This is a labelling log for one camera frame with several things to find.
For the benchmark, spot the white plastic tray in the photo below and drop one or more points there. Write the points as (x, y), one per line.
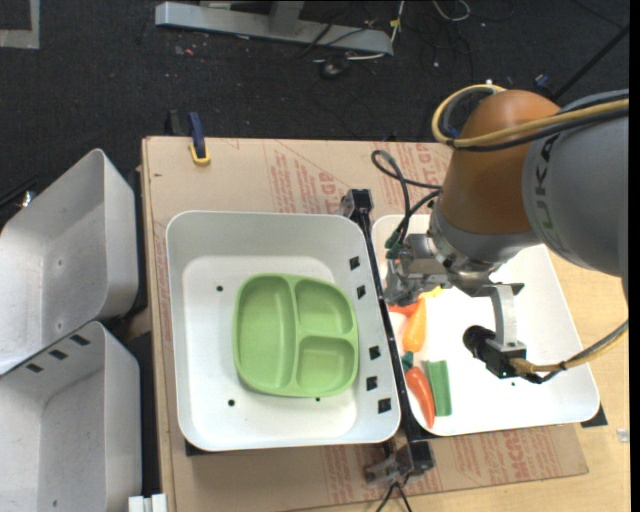
(525, 400)
(65, 425)
(210, 320)
(60, 260)

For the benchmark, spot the orange toy bell pepper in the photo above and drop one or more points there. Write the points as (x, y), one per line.
(416, 327)

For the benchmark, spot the brown cardboard board red print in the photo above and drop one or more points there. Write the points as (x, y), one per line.
(300, 170)

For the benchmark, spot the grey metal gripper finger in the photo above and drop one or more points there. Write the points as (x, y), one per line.
(392, 282)
(414, 291)

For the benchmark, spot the black cylinder on white bracket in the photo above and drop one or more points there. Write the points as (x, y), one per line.
(500, 345)

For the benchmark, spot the small yellow toy piece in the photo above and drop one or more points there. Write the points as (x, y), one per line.
(434, 292)

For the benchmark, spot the green divided plate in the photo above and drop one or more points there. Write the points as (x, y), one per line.
(270, 330)

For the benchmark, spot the green toy celery stick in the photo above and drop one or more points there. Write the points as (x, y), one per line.
(440, 387)

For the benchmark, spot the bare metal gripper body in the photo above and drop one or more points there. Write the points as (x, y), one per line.
(425, 260)

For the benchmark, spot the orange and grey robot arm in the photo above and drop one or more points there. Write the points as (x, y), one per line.
(490, 175)

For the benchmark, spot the thin black rod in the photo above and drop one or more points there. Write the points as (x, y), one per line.
(395, 345)

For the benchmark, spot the red orange toy vegetable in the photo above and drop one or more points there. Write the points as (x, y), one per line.
(404, 308)

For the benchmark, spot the red toy chili pepper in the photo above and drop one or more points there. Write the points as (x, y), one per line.
(422, 392)

